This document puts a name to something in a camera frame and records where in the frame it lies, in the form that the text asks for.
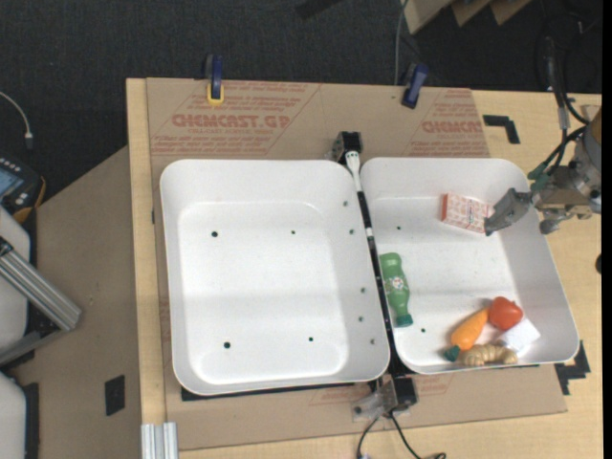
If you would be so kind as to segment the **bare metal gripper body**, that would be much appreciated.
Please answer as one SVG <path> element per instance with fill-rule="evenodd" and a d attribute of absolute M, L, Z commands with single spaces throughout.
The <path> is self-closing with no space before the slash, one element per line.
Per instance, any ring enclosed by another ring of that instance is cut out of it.
<path fill-rule="evenodd" d="M 534 205 L 549 219 L 601 214 L 601 171 L 585 160 L 560 166 L 534 194 Z"/>

